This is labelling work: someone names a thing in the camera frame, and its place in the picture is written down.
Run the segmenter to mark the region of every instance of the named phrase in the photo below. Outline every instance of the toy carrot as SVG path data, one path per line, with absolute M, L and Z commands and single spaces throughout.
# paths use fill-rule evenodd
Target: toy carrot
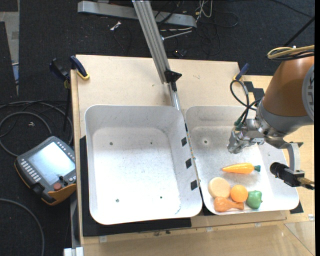
M 250 174 L 254 170 L 257 172 L 260 172 L 261 166 L 256 165 L 254 166 L 252 163 L 249 162 L 242 162 L 233 164 L 227 167 L 223 167 L 222 171 L 228 172 L 228 173 L 236 173 L 236 174 Z

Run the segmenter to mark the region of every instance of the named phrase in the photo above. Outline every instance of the orange fruit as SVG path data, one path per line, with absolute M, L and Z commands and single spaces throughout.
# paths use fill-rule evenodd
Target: orange fruit
M 246 201 L 248 194 L 246 187 L 240 184 L 234 185 L 230 190 L 231 199 L 237 203 Z

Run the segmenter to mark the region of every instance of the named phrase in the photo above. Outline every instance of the black bracket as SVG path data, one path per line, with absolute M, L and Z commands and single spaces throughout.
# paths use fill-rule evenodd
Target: black bracket
M 182 76 L 182 74 L 171 71 L 171 70 L 166 70 L 164 71 L 164 75 L 167 83 L 171 83 L 172 90 L 176 92 L 177 91 L 176 81 Z

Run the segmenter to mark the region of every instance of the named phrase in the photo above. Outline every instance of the black floor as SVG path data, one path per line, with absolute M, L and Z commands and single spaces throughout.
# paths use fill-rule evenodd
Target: black floor
M 46 100 L 65 109 L 67 91 L 63 82 L 49 70 L 57 58 L 70 69 L 69 57 L 75 54 L 150 57 L 140 24 L 136 20 L 77 13 L 78 0 L 21 0 L 19 28 L 19 97 L 11 68 L 5 26 L 0 22 L 0 104 L 17 101 Z M 131 5 L 130 1 L 121 2 Z M 173 2 L 152 1 L 154 10 L 171 12 Z M 199 1 L 182 1 L 178 13 L 195 15 Z M 185 50 L 185 59 L 249 63 L 249 75 L 272 75 L 278 62 L 266 54 L 288 42 L 315 15 L 315 0 L 214 0 L 211 18 L 201 18 L 191 33 L 164 42 L 169 58 L 174 50 Z M 120 25 L 111 31 L 118 21 Z M 160 29 L 179 28 L 162 24 Z M 161 32 L 170 36 L 176 31 Z M 315 22 L 312 22 L 289 46 L 315 44 Z M 0 105 L 0 122 L 18 107 Z M 67 140 L 69 128 L 63 131 L 63 116 L 43 105 L 28 105 L 29 111 L 45 111 L 54 134 Z M 0 140 L 11 151 L 21 154 L 44 140 L 45 127 L 30 126 L 26 116 L 11 118 L 0 127 Z M 45 255 L 60 256 L 70 247 L 69 201 L 51 207 L 34 197 L 18 177 L 15 157 L 0 148 L 0 198 L 14 200 L 28 207 L 39 219 L 45 237 Z M 41 236 L 31 215 L 16 205 L 0 202 L 0 255 L 40 255 Z

